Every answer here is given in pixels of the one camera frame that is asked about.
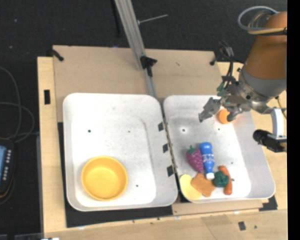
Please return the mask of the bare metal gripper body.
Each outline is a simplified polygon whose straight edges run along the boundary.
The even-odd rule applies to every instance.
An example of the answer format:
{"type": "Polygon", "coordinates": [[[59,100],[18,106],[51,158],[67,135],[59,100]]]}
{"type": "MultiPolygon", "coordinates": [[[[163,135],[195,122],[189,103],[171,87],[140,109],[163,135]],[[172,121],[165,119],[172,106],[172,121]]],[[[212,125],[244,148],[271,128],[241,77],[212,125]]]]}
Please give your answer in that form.
{"type": "Polygon", "coordinates": [[[248,84],[235,82],[220,91],[221,105],[231,114],[241,114],[254,110],[260,114],[270,114],[273,110],[268,106],[270,97],[255,92],[248,84]]]}

